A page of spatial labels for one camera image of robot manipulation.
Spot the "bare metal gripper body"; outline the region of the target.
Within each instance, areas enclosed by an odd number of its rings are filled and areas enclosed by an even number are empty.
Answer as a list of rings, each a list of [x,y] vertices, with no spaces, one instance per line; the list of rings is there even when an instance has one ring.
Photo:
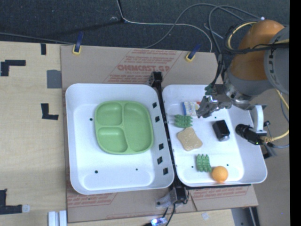
[[[229,86],[215,84],[210,95],[210,102],[219,102],[219,109],[230,109],[236,106],[243,110],[251,110],[253,105],[250,100],[252,100],[251,96],[240,93],[231,84]]]

